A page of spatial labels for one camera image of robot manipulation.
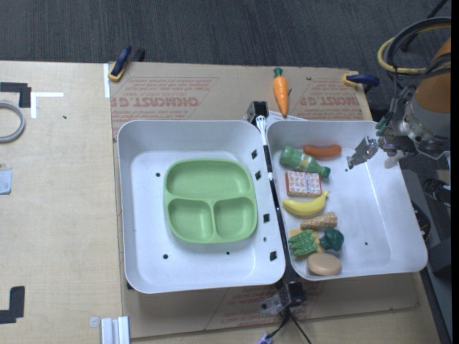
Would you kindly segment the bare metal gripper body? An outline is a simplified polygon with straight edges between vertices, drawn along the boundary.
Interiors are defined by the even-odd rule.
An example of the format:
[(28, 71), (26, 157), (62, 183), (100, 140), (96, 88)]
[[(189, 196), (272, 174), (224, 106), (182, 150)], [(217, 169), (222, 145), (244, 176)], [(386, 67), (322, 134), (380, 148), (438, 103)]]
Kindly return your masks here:
[(450, 153), (450, 140), (427, 130), (420, 123), (381, 119), (378, 122), (378, 146), (389, 156), (413, 156), (418, 153), (439, 159)]

